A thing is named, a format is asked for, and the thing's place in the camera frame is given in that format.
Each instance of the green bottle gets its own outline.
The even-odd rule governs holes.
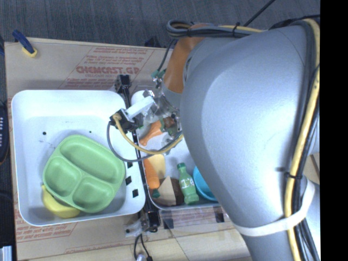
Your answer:
[[[185,203],[193,204],[197,202],[200,198],[196,192],[196,186],[193,178],[186,171],[186,165],[184,163],[179,163],[177,168],[180,172],[179,183],[181,191],[184,194]]]

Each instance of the blue bowl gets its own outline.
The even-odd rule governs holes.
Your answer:
[[[214,194],[210,190],[206,181],[203,179],[197,166],[195,166],[195,168],[194,168],[193,178],[194,178],[194,182],[195,182],[196,190],[197,190],[198,194],[207,200],[217,202]]]

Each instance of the orange object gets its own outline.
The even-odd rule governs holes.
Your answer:
[[[203,26],[206,26],[206,24],[195,24],[191,26],[191,29]],[[185,37],[175,45],[163,81],[164,85],[172,92],[179,94],[183,92],[183,70],[186,60],[194,47],[203,39],[202,37]]]
[[[139,143],[142,144],[143,146],[146,146],[148,141],[157,136],[157,135],[160,135],[162,134],[162,131],[161,131],[161,122],[158,120],[156,121],[155,123],[152,123],[151,124],[151,127],[150,127],[150,130],[149,132],[146,134],[146,136],[144,138],[142,138]]]
[[[149,189],[158,189],[160,185],[159,178],[156,173],[156,170],[153,168],[151,162],[148,159],[144,159],[144,167],[147,185]]]

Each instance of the plastic bottle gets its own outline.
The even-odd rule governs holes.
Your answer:
[[[153,168],[151,162],[148,159],[144,159],[144,167],[147,185],[152,192],[152,197],[158,198],[160,196],[160,193],[158,192],[160,183],[156,170]]]
[[[193,204],[197,202],[200,198],[196,191],[196,186],[193,178],[186,171],[185,163],[179,163],[177,168],[180,172],[179,184],[181,191],[184,194],[184,201],[186,204]]]

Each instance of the yellow cable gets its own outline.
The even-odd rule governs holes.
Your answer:
[[[312,27],[312,30],[314,32],[315,43],[316,43],[315,65],[318,66],[320,63],[320,28],[314,20],[305,20],[305,21],[309,23],[309,25]],[[300,136],[295,147],[293,160],[291,162],[290,175],[292,176],[296,176],[297,171],[299,169],[301,156],[305,146],[306,138],[309,133],[310,124],[311,124],[314,110],[316,107],[316,102],[319,97],[319,87],[320,87],[320,67],[318,67],[318,70],[315,75],[314,84],[310,92],[308,105],[304,115],[304,121],[300,130]],[[286,186],[285,197],[284,197],[284,214],[286,218],[291,216],[293,213],[291,204],[293,201],[294,185],[295,185],[295,179],[289,177],[287,180],[287,186]],[[287,232],[288,232],[290,248],[291,248],[291,252],[293,254],[294,260],[301,261],[299,248],[296,242],[294,228],[289,229]]]
[[[141,152],[144,152],[144,153],[147,153],[147,154],[164,154],[166,152],[168,152],[170,149],[172,149],[173,147],[175,147],[184,137],[184,135],[180,135],[179,138],[174,141],[170,146],[168,146],[168,148],[166,149],[163,149],[163,150],[160,150],[160,151],[149,151],[149,150],[146,150],[144,148],[141,148],[140,146],[138,146],[137,144],[135,144],[134,142],[132,142],[131,139],[128,138],[128,136],[126,136],[125,132],[123,131],[122,127],[121,127],[121,124],[120,124],[120,116],[118,114],[114,114],[113,115],[113,118],[114,118],[114,121],[117,125],[117,128],[119,129],[121,135],[125,138],[125,140],[131,144],[133,147],[135,147],[136,149],[138,149],[139,151]]]
[[[234,25],[220,25],[219,27],[234,29],[235,26]],[[250,28],[250,27],[237,26],[235,28],[236,28],[236,30],[240,29],[240,30],[251,31],[251,32],[255,32],[255,33],[263,32],[262,30],[254,29],[254,28]]]

